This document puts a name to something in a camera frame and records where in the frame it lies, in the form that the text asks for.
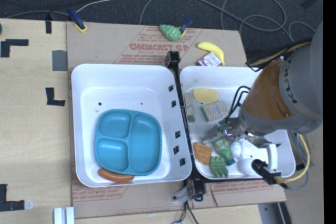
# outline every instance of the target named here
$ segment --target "orange sausage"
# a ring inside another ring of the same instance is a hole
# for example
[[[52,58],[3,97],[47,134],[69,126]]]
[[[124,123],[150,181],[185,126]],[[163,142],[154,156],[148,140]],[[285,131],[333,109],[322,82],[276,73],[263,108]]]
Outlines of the orange sausage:
[[[124,183],[127,181],[131,181],[134,178],[133,175],[118,174],[118,173],[110,172],[104,168],[100,168],[98,170],[98,174],[107,180],[118,182],[118,183]]]

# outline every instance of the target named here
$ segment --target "orange waffle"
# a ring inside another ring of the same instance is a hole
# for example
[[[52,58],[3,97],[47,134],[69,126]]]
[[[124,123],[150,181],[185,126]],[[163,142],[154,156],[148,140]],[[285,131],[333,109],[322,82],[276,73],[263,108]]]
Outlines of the orange waffle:
[[[193,150],[196,160],[204,165],[210,164],[212,148],[198,142],[193,143]]]

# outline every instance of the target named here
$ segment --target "green bottle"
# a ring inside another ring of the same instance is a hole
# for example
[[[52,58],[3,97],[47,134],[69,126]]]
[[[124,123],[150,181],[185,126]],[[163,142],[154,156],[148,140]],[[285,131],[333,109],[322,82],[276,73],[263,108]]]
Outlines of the green bottle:
[[[232,158],[230,146],[223,135],[220,138],[213,140],[212,144],[219,155],[223,156],[226,161],[226,165],[231,165],[236,162],[235,159]]]

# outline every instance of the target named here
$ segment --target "cardboard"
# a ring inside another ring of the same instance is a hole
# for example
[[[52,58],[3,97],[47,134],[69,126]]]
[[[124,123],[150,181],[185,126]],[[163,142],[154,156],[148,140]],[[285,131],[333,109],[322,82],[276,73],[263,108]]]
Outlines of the cardboard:
[[[182,39],[168,41],[156,26],[86,23],[81,33],[67,22],[69,118],[72,163],[72,205],[76,218],[115,216],[181,210],[171,196],[181,190],[183,182],[131,186],[89,188],[80,183],[75,172],[73,149],[71,72],[83,63],[117,63],[160,65],[170,50],[179,51],[180,69],[196,65],[209,52],[197,48],[208,41],[219,46],[227,66],[244,66],[242,42],[237,31],[188,28]],[[278,185],[269,186],[262,180],[247,180],[206,184],[207,193],[201,202],[193,201],[192,208],[249,205],[285,201]]]

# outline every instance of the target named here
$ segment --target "white tray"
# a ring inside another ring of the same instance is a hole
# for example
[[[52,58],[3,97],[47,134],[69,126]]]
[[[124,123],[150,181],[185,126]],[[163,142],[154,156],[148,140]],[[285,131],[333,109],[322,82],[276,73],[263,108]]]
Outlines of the white tray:
[[[84,64],[73,70],[71,79],[76,173],[84,185],[120,185],[98,175],[101,167],[94,155],[98,118],[111,109],[147,113],[158,120],[162,129],[162,155],[157,170],[150,175],[135,176],[123,185],[180,181],[188,177],[192,164],[175,80],[169,69]]]
[[[181,71],[180,81],[183,94],[192,94],[193,89],[195,88],[216,90],[219,94],[218,100],[223,101],[226,109],[229,110],[236,90],[240,86],[251,87],[257,76],[258,73],[247,67],[190,66]],[[204,137],[214,125],[218,124],[219,120],[206,122],[201,113],[201,104],[195,99],[193,99],[193,109],[196,121],[193,123],[188,122],[191,142],[201,143],[201,138]],[[236,117],[237,115],[238,109],[232,116]],[[274,133],[267,134],[264,138],[275,144],[280,144],[276,150],[277,154],[273,154],[270,158],[273,158],[271,161],[277,160],[277,168],[281,171],[281,176],[288,177],[292,175],[295,171],[296,164],[287,132],[285,130],[278,130]],[[227,179],[260,178],[260,176],[252,169],[247,171],[246,166],[250,167],[251,161],[256,158],[268,163],[270,160],[268,158],[267,150],[265,148],[259,149],[247,140],[241,142],[243,144],[243,152],[240,156],[235,158],[235,164],[227,166],[229,172]],[[212,155],[219,156],[214,149]],[[195,162],[197,170],[204,177],[208,179],[218,179],[212,174],[208,165],[201,164],[197,160]]]

